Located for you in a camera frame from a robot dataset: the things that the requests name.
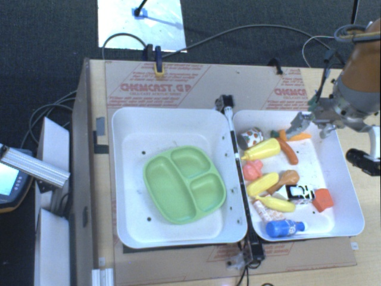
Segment yellow banana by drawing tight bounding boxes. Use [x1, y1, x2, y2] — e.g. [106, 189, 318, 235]
[255, 194, 296, 213]

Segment pink toy food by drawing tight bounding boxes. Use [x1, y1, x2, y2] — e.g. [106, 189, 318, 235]
[241, 159, 264, 182]

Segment green divided plate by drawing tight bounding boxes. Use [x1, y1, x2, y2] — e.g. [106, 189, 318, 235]
[142, 145, 227, 225]

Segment blue bottle with white cap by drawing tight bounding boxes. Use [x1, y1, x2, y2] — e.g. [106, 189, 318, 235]
[265, 219, 308, 239]

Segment brown chicken drumstick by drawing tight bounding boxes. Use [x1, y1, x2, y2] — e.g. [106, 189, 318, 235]
[266, 169, 300, 196]

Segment thin black and white rod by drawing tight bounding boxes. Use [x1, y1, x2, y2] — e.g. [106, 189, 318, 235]
[224, 107, 254, 244]

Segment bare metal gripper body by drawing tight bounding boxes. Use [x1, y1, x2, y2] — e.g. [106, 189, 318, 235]
[308, 97, 376, 132]

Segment brown cardboard board red print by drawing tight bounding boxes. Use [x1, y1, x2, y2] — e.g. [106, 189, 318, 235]
[104, 60, 358, 275]

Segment orange carrot with green top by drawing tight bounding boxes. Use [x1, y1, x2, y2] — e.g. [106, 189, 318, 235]
[270, 129, 313, 142]

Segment black cylinder on white bracket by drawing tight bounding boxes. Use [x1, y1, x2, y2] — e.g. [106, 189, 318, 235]
[345, 124, 381, 177]

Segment white and orange packet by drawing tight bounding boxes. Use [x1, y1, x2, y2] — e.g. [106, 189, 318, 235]
[252, 199, 287, 225]

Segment white plastic tray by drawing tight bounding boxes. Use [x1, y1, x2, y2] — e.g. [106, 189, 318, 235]
[111, 106, 249, 250]
[232, 109, 366, 243]

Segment yellow squeeze bottle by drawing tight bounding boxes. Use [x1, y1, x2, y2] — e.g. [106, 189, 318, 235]
[241, 137, 282, 161]

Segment orange sausage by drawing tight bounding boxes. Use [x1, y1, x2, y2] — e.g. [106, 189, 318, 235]
[276, 137, 299, 166]

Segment white can with orange print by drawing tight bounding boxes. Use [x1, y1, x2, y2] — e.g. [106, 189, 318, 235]
[238, 127, 264, 150]

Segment orange carton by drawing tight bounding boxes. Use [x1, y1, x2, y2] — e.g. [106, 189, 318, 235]
[311, 188, 335, 213]

